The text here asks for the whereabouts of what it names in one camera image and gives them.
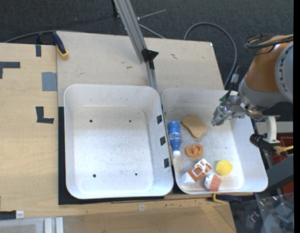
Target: blue water bottle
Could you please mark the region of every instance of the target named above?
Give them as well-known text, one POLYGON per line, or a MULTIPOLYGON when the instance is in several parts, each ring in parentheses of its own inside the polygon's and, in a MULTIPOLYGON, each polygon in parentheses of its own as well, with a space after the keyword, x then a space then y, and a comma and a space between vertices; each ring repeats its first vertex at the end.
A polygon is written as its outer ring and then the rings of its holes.
POLYGON ((168 126, 168 137, 171 147, 173 148, 173 157, 179 157, 179 147, 181 144, 180 123, 178 121, 171 121, 168 126))

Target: red object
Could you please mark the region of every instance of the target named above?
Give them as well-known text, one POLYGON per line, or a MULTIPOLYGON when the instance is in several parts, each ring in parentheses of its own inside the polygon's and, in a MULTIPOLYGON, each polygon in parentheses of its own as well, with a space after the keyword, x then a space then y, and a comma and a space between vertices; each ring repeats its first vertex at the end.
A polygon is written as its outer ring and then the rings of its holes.
MULTIPOLYGON (((294 145, 293 134, 284 134, 284 135, 278 134, 278 140, 280 141, 281 147, 289 147, 289 146, 294 145)), ((281 156, 278 154, 273 154, 272 157, 273 157, 273 161, 274 161, 275 165, 287 158, 285 156, 281 156)), ((292 182, 284 185, 282 187, 282 189, 285 194, 293 193, 294 192, 294 182, 292 181, 292 182)))

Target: black clip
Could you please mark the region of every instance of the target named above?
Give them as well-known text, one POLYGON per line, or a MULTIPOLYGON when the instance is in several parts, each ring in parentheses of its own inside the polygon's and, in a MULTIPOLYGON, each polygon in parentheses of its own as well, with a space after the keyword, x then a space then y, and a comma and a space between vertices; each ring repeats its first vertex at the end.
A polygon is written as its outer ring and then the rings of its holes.
POLYGON ((159 52, 155 52, 155 51, 148 50, 148 49, 143 49, 141 51, 141 53, 142 53, 142 56, 144 57, 144 60, 146 62, 149 61, 150 69, 154 69, 153 60, 159 54, 159 52))

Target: gray carpet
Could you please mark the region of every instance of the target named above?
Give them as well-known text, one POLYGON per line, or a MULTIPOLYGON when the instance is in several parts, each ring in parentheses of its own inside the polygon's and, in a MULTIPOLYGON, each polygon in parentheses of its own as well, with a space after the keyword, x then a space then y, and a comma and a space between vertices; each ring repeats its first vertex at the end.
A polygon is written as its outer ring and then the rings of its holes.
MULTIPOLYGON (((253 56, 243 47, 247 36, 259 33, 291 34, 294 31, 294 0, 131 0, 137 16, 166 10, 140 19, 140 23, 169 39, 183 39, 195 23, 207 22, 223 28, 237 49, 237 65, 249 67, 253 56)), ((0 0, 0 42, 28 33, 70 30, 126 35, 122 21, 113 17, 111 0, 0 0)), ((146 37, 158 37, 142 29, 146 37)), ((51 42, 47 34, 42 38, 51 42)), ((228 36, 217 27, 202 25, 187 36, 189 40, 213 43, 223 82, 234 61, 228 36)), ((35 43, 35 36, 14 43, 35 43)), ((246 68, 240 71, 241 76, 246 68)), ((293 120, 293 105, 280 103, 266 114, 293 120)))

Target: white tray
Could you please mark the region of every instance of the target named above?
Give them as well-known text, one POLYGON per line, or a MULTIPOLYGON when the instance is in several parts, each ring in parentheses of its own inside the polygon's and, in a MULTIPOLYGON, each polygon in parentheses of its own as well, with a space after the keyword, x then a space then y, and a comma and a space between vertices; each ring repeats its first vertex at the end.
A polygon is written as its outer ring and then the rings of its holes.
POLYGON ((74 84, 65 90, 64 112, 66 185, 72 196, 151 197, 171 191, 168 139, 156 90, 74 84))
POLYGON ((181 126, 181 156, 173 158, 176 183, 188 194, 213 193, 204 187, 204 179, 192 186, 180 186, 180 180, 196 162, 206 159, 216 173, 216 163, 227 159, 233 164, 229 175, 222 179, 219 192, 261 192, 267 187, 267 174, 259 149, 250 142, 253 128, 249 117, 227 120, 221 126, 213 126, 211 118, 215 108, 227 91, 170 88, 162 94, 162 105, 165 122, 181 121, 191 114, 197 114, 206 124, 207 130, 198 139, 194 139, 188 130, 181 126), (204 148, 203 155, 192 159, 185 155, 188 145, 200 143, 204 148))

